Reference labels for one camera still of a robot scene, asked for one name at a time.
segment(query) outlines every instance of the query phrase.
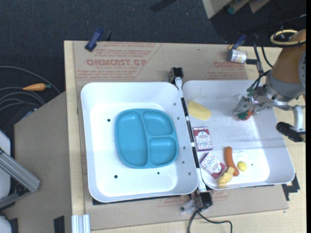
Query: black floor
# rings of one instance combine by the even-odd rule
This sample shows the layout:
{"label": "black floor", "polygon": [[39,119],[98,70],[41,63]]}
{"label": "black floor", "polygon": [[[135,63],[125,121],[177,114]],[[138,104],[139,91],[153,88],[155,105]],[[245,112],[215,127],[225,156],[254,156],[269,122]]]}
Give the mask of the black floor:
{"label": "black floor", "polygon": [[[0,66],[20,67],[65,90],[64,40],[89,40],[97,27],[111,31],[111,41],[232,44],[245,31],[278,23],[255,33],[264,46],[285,21],[306,13],[306,0],[271,0],[253,14],[248,5],[234,15],[225,10],[207,18],[202,0],[0,0]],[[285,28],[306,28],[306,18],[284,23]],[[253,33],[245,45],[251,46]],[[13,92],[39,82],[17,69],[0,67],[0,129],[22,108],[4,108]],[[54,90],[40,94],[45,102]],[[12,95],[39,103],[25,95]]]}

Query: blue plate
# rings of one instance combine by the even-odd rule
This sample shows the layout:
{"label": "blue plate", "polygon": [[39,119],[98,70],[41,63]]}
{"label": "blue plate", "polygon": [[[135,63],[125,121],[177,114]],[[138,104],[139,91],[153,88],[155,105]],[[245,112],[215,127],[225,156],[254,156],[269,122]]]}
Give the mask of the blue plate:
{"label": "blue plate", "polygon": [[177,134],[172,119],[163,111],[131,109],[115,123],[119,157],[134,168],[166,166],[178,156]]}

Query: yellow ball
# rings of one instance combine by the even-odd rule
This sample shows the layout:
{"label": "yellow ball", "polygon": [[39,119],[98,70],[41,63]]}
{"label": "yellow ball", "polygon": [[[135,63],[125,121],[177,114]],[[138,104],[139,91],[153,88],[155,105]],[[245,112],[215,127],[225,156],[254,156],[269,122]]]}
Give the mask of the yellow ball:
{"label": "yellow ball", "polygon": [[244,172],[247,169],[247,165],[244,161],[238,162],[238,169],[242,172]]}

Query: blue clamp handle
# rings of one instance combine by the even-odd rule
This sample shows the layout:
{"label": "blue clamp handle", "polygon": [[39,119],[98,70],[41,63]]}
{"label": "blue clamp handle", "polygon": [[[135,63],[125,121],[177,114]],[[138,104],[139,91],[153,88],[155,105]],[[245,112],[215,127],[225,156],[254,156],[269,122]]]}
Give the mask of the blue clamp handle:
{"label": "blue clamp handle", "polygon": [[102,28],[97,28],[92,36],[91,40],[85,46],[85,49],[92,52],[97,46],[96,42],[102,37],[104,30]]}

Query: toy sausage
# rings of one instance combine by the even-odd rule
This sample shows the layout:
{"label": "toy sausage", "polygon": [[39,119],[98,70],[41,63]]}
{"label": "toy sausage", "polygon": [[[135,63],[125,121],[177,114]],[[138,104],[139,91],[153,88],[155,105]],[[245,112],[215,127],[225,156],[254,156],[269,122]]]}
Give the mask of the toy sausage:
{"label": "toy sausage", "polygon": [[234,169],[233,171],[233,176],[238,176],[239,175],[239,170],[235,166],[233,162],[233,157],[232,157],[232,148],[231,147],[226,147],[225,148],[225,163],[228,167],[232,167]]}

